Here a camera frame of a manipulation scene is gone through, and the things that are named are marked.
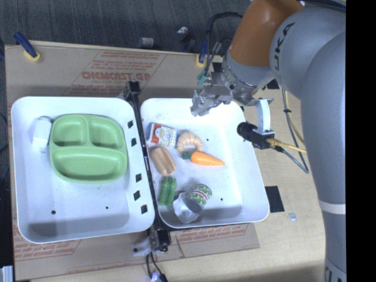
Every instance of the black hole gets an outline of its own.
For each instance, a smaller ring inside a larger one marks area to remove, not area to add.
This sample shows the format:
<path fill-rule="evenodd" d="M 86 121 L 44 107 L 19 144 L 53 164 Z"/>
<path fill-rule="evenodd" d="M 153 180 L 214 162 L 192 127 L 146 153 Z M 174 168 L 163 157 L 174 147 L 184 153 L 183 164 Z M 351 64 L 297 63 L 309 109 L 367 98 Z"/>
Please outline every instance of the black hole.
<path fill-rule="evenodd" d="M 140 191 L 139 190 L 137 190 L 136 192 L 134 192 L 134 194 L 133 194 L 133 198 L 135 199 L 135 200 L 137 200 L 137 199 L 139 199 L 140 198 Z"/>
<path fill-rule="evenodd" d="M 143 213 L 145 213 L 145 212 L 147 212 L 147 205 L 143 205 L 142 207 L 141 207 L 141 214 L 143 214 Z"/>

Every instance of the croissant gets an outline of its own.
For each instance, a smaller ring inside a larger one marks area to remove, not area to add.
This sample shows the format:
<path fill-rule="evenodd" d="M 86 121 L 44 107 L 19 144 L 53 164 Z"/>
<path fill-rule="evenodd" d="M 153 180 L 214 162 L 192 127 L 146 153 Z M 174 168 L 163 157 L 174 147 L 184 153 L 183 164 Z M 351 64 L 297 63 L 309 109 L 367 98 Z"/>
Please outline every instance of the croissant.
<path fill-rule="evenodd" d="M 204 149 L 201 139 L 192 132 L 184 132 L 177 138 L 176 149 L 179 153 L 184 152 L 186 145 L 194 145 L 199 152 L 202 152 Z"/>

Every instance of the toy carrot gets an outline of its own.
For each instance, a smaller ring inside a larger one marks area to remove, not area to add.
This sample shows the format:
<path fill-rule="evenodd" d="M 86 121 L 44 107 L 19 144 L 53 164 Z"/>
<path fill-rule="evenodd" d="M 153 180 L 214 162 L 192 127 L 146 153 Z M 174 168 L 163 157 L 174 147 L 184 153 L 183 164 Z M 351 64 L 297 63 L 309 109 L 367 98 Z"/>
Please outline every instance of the toy carrot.
<path fill-rule="evenodd" d="M 190 159 L 194 164 L 204 166 L 224 166 L 224 161 L 217 159 L 216 157 L 209 156 L 206 153 L 195 151 L 192 154 L 184 152 L 182 155 L 184 160 Z"/>

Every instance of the green plate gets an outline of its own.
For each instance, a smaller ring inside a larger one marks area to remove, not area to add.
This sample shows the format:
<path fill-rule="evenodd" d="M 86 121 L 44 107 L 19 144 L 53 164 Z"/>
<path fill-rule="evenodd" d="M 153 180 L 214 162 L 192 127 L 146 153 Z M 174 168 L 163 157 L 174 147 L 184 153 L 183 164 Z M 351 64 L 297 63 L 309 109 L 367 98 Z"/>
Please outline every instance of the green plate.
<path fill-rule="evenodd" d="M 52 125 L 49 145 L 52 168 L 64 180 L 113 182 L 127 170 L 123 129 L 108 117 L 60 116 Z"/>

